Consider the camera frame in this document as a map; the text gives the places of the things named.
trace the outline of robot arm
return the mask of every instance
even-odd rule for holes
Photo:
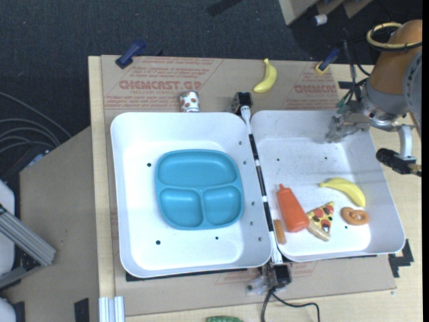
[[[387,43],[373,37],[380,30],[395,29]],[[422,137],[422,20],[405,24],[386,23],[367,33],[369,44],[381,54],[369,78],[355,85],[350,97],[337,105],[326,134],[328,142],[339,142],[359,130],[376,127],[397,131],[400,153],[381,149],[377,159],[401,174],[422,174],[421,166],[411,155],[411,129],[417,127]],[[411,113],[415,125],[394,125],[399,117]]]

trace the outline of black bracket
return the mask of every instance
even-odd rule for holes
[[[399,278],[399,267],[400,266],[411,266],[411,263],[414,262],[413,254],[411,253],[410,244],[408,239],[405,241],[405,245],[402,248],[402,256],[396,256],[395,254],[389,254],[389,263],[393,277]]]

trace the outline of green object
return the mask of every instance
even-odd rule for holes
[[[207,317],[206,322],[243,322],[242,320],[231,316],[212,316]]]

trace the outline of white tray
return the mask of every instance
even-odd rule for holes
[[[292,189],[305,212],[334,201],[329,241],[307,230],[285,232],[286,243],[278,248],[293,261],[393,253],[405,243],[371,134],[358,132],[340,143],[327,143],[324,135],[333,115],[334,111],[260,111],[251,120],[273,219],[283,221],[275,195],[281,183]],[[358,206],[342,192],[319,187],[336,176],[364,192],[367,225],[346,224],[340,210]]]
[[[286,232],[287,242],[278,248],[293,261],[391,253],[405,242],[381,164],[375,159],[371,134],[359,132],[341,143],[326,143],[324,135],[333,114],[260,111],[251,120],[273,219],[282,220],[275,196],[280,183],[292,188],[305,211],[329,201],[335,203],[328,242],[306,230]],[[111,138],[119,249],[128,273],[149,278],[258,267],[269,260],[271,242],[263,199],[247,129],[240,117],[225,112],[123,113],[112,122]],[[166,152],[184,149],[219,150],[235,161],[245,197],[238,222],[189,231],[164,221],[156,201],[156,163]],[[353,203],[341,192],[318,187],[334,176],[361,187],[370,224],[345,224],[339,212]]]

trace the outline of black floor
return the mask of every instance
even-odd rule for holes
[[[122,54],[144,39],[147,55],[162,49],[163,56],[322,60],[347,32],[356,61],[373,64],[378,53],[363,41],[366,32],[381,22],[422,19],[422,0],[375,0],[351,19],[340,6],[319,27],[309,21],[315,14],[311,8],[288,27],[278,0],[0,0],[0,92],[7,95],[0,95],[0,178],[27,154],[27,145],[14,144],[55,146],[28,121],[48,128],[57,143],[69,137],[9,97],[70,136],[89,126],[90,55]],[[346,56],[337,62],[347,63]]]

